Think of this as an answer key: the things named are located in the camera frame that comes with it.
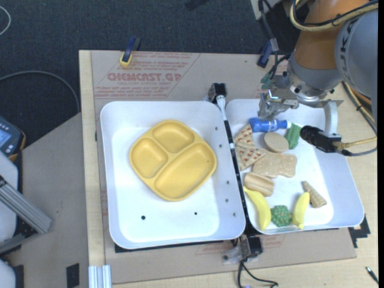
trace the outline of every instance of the wooden table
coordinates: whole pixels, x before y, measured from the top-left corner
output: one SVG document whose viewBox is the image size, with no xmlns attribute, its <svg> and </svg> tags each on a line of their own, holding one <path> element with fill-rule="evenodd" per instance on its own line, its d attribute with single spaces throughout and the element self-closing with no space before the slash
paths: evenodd
<svg viewBox="0 0 384 288">
<path fill-rule="evenodd" d="M 80 87 L 82 96 L 83 145 L 85 161 L 86 211 L 88 223 L 89 265 L 106 264 L 103 225 L 101 217 L 100 181 L 98 174 L 97 144 L 95 141 L 95 111 L 92 85 L 91 51 L 79 52 Z M 339 107 L 338 132 L 343 142 L 373 137 L 374 133 L 364 118 L 356 111 L 345 90 L 340 85 L 333 99 L 344 100 Z M 365 151 L 375 143 L 359 145 L 353 152 Z M 254 270 L 256 277 L 272 279 L 280 287 L 376 287 L 366 266 L 379 273 L 378 220 L 377 220 L 377 152 L 361 157 L 349 157 L 348 163 L 361 196 L 370 228 L 367 238 L 358 239 L 357 258 L 331 262 L 281 266 Z M 139 283 L 114 284 L 114 287 L 237 287 L 237 272 L 220 272 L 208 275 L 143 281 Z M 242 285 L 262 287 L 244 271 Z"/>
</svg>

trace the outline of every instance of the black carpet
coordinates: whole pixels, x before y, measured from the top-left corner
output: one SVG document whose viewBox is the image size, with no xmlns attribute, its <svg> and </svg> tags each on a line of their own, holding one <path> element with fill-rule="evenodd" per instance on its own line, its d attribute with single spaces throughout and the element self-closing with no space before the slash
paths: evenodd
<svg viewBox="0 0 384 288">
<path fill-rule="evenodd" d="M 27 146 L 77 113 L 79 50 L 258 53 L 267 42 L 250 0 L 0 0 L 11 15 L 0 35 L 0 115 L 21 128 Z M 298 31 L 283 7 L 268 14 L 281 53 Z M 8 23 L 0 10 L 0 32 Z"/>
</svg>

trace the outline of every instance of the toy banana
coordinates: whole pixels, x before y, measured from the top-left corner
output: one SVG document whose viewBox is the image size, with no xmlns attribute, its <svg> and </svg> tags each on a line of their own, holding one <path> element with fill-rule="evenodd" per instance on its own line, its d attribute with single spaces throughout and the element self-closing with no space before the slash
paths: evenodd
<svg viewBox="0 0 384 288">
<path fill-rule="evenodd" d="M 303 229 L 304 227 L 304 214 L 309 203 L 310 194 L 309 192 L 304 192 L 296 201 L 295 208 L 293 209 L 292 223 L 297 225 L 300 229 Z"/>
<path fill-rule="evenodd" d="M 261 230 L 265 230 L 271 222 L 271 209 L 266 201 L 265 197 L 258 191 L 249 190 L 244 187 L 244 192 L 249 196 L 252 202 L 255 204 L 259 213 L 259 225 Z"/>
</svg>

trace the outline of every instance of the device screen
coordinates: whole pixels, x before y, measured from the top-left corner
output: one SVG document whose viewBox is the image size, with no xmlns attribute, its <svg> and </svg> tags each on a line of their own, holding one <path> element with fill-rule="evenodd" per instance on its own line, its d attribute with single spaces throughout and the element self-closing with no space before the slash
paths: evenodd
<svg viewBox="0 0 384 288">
<path fill-rule="evenodd" d="M 0 146 L 2 146 L 10 137 L 11 135 L 9 133 L 0 129 Z"/>
</svg>

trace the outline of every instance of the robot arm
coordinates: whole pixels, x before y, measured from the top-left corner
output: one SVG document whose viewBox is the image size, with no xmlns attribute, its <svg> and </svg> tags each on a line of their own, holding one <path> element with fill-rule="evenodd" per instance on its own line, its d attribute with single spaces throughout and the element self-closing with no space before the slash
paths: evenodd
<svg viewBox="0 0 384 288">
<path fill-rule="evenodd" d="M 342 80 L 372 99 L 377 124 L 378 2 L 316 0 L 289 59 L 287 73 L 261 96 L 259 118 L 273 119 L 298 104 L 323 107 L 323 98 Z"/>
</svg>

